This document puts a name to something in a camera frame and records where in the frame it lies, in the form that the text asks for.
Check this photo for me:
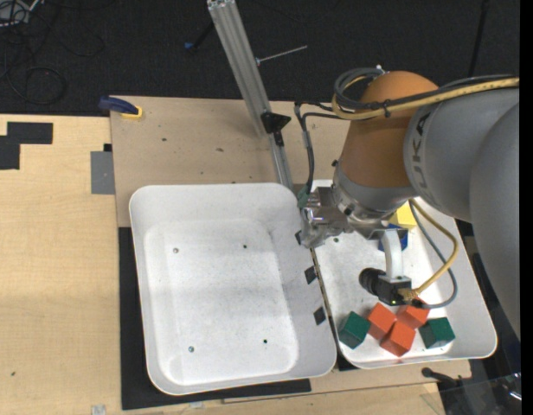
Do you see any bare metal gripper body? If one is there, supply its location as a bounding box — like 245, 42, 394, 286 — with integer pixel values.
299, 187, 402, 250

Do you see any white plastic tray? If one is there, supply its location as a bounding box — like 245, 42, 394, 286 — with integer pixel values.
128, 182, 338, 397
311, 179, 498, 370

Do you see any yellow cube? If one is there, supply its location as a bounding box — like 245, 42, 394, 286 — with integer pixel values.
387, 201, 418, 233

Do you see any blue cube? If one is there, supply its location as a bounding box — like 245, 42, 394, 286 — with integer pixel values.
377, 227, 410, 252

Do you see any green cube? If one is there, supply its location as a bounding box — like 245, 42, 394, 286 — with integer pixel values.
338, 310, 372, 350
417, 316, 457, 349

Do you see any orange cube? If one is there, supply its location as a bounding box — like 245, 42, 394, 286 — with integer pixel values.
379, 320, 417, 358
395, 303, 431, 330
366, 303, 399, 342

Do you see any pale wood board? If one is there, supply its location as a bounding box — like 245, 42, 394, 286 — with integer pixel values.
108, 95, 473, 405

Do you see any black cylinder on white bracket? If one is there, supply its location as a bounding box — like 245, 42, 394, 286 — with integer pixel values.
358, 227, 414, 307

